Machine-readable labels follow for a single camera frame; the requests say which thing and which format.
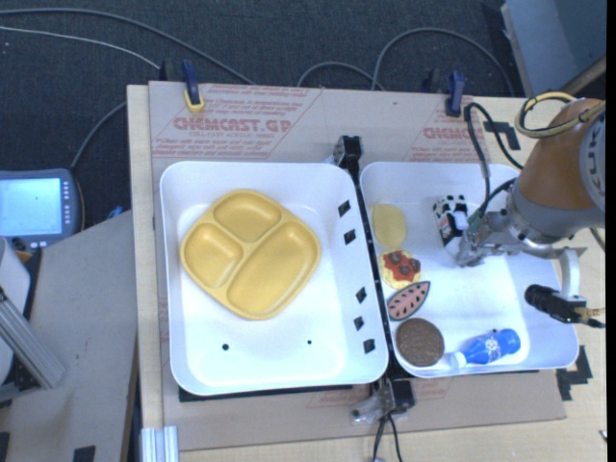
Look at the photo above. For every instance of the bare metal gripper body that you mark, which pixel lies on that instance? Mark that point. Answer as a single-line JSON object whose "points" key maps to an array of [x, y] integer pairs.
{"points": [[498, 231]]}

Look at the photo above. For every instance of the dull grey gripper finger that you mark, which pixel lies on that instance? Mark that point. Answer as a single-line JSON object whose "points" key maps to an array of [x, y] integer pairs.
{"points": [[464, 253], [483, 252]]}

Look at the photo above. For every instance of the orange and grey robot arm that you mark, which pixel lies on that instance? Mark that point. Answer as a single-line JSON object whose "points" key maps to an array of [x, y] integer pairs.
{"points": [[553, 171]]}

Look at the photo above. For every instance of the cow print milk carton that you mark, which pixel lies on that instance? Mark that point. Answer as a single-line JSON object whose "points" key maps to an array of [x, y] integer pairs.
{"points": [[447, 219]]}

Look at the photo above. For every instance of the white plastic tray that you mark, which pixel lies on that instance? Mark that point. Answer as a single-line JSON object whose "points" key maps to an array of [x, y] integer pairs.
{"points": [[476, 296], [269, 354]]}

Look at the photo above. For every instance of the toy spaghetti with meatballs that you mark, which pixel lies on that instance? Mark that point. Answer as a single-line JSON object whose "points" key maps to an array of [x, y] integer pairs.
{"points": [[399, 268]]}

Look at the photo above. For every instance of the pink watermelon slice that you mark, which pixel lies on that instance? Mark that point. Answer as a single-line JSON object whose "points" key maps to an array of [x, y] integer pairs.
{"points": [[408, 302]]}

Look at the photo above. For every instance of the yellow oval potato chip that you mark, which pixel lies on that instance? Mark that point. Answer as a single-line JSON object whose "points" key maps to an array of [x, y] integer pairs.
{"points": [[389, 224]]}

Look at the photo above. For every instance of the thin black and white rod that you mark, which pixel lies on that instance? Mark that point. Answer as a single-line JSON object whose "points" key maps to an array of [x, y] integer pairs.
{"points": [[373, 267]]}

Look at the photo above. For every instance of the blue bottle with white cap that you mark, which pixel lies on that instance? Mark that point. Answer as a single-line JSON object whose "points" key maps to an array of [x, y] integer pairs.
{"points": [[491, 345]]}

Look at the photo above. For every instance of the brown round biscuit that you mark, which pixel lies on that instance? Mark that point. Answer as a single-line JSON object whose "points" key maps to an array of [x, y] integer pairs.
{"points": [[419, 342]]}

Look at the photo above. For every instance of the yellow divided plate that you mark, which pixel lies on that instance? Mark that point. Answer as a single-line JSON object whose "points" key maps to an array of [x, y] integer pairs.
{"points": [[250, 253]]}

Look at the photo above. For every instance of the brown cardboard board, red print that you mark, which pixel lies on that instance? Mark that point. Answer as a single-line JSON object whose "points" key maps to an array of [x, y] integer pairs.
{"points": [[269, 123]]}

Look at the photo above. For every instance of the black cylinder on white bracket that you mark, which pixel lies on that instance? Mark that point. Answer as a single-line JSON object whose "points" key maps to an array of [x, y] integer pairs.
{"points": [[546, 299]]}

